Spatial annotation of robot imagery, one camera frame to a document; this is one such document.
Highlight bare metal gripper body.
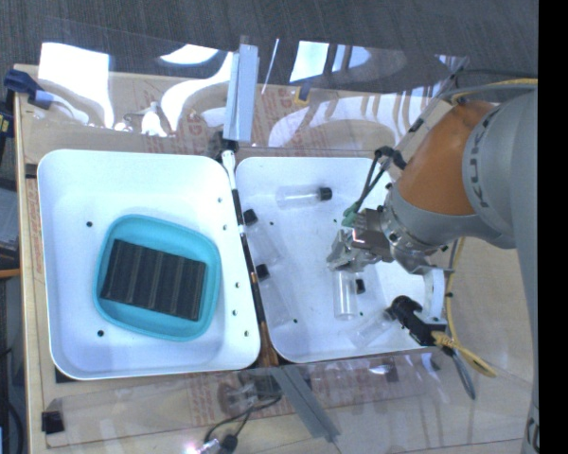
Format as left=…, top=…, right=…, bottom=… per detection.
left=352, top=207, right=445, bottom=275

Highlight white plastic tray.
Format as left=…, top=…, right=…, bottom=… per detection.
left=36, top=148, right=262, bottom=381
left=235, top=156, right=450, bottom=365

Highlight clear plastic bottle black cap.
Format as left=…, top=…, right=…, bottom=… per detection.
left=332, top=269, right=367, bottom=322
left=275, top=184, right=334, bottom=209
left=352, top=307, right=397, bottom=350
left=255, top=263, right=295, bottom=329
left=242, top=208, right=284, bottom=267

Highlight thin black and white rod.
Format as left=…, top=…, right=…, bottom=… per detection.
left=221, top=148, right=279, bottom=368

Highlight black ribbed rectangular slab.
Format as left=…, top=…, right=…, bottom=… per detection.
left=98, top=238, right=208, bottom=323

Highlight blue plate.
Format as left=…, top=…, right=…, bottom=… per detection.
left=91, top=213, right=223, bottom=342

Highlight brown cardboard board red print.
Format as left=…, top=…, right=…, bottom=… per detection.
left=17, top=70, right=537, bottom=449

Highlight black cylinder on white bracket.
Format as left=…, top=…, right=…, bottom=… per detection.
left=388, top=268, right=451, bottom=348

